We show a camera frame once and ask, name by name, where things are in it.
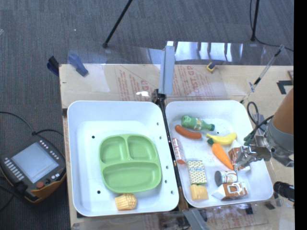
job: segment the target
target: yellow banana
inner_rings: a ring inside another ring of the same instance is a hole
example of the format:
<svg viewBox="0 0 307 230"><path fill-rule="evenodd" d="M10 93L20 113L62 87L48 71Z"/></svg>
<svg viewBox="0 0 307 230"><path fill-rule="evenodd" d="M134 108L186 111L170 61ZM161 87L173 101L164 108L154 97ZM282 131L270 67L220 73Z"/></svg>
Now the yellow banana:
<svg viewBox="0 0 307 230"><path fill-rule="evenodd" d="M209 133L207 133L206 137L212 138L214 143L218 143L221 145L229 145L236 139L236 133L232 132L226 136L215 136L215 135L210 135Z"/></svg>

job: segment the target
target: screen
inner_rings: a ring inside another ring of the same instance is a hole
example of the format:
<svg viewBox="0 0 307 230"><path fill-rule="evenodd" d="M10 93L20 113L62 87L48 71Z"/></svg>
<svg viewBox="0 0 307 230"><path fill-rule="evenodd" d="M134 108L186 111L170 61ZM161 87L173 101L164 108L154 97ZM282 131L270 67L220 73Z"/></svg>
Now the screen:
<svg viewBox="0 0 307 230"><path fill-rule="evenodd" d="M12 160L32 183L59 165L37 142L14 155Z"/></svg>

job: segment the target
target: sausage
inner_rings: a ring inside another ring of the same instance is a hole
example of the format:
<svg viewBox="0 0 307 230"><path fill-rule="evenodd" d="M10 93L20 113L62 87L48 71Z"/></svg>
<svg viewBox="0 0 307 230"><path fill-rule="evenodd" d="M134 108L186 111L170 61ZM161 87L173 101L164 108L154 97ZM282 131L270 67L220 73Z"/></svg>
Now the sausage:
<svg viewBox="0 0 307 230"><path fill-rule="evenodd" d="M175 126L175 131L177 131L179 134L181 134L184 137L190 138L190 139L200 139L201 138L201 133L200 132L192 132L181 125L176 125Z"/></svg>

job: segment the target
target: silver can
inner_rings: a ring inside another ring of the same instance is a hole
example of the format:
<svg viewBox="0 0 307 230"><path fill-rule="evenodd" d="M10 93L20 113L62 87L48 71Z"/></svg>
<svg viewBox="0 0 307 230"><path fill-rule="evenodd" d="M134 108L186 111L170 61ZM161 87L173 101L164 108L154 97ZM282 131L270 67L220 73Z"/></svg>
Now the silver can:
<svg viewBox="0 0 307 230"><path fill-rule="evenodd" d="M216 171L214 174L214 180L217 186L224 183L233 183L238 181L238 176L235 171Z"/></svg>

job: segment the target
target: green divided tray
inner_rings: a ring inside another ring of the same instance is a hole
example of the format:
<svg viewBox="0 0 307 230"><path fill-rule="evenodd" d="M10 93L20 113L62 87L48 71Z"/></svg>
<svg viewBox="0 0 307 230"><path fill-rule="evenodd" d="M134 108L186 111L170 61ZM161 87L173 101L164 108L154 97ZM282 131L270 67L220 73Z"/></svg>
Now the green divided tray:
<svg viewBox="0 0 307 230"><path fill-rule="evenodd" d="M102 140L100 171L104 184L115 193L136 193L155 188L162 178L159 155L146 136L123 134Z"/></svg>

